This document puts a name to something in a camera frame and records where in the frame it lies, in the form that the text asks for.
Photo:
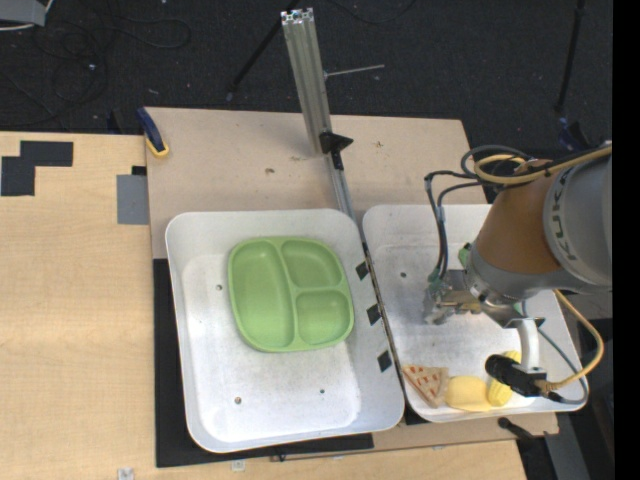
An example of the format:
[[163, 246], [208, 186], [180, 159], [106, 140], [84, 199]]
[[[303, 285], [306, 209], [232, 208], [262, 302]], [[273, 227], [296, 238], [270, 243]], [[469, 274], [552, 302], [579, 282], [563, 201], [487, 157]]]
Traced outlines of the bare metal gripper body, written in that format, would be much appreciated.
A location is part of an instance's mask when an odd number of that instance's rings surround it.
[[453, 306], [454, 315], [485, 314], [499, 326], [510, 326], [521, 318], [518, 301], [502, 299], [491, 293], [470, 290], [464, 270], [433, 274], [433, 292], [439, 293], [439, 306]]

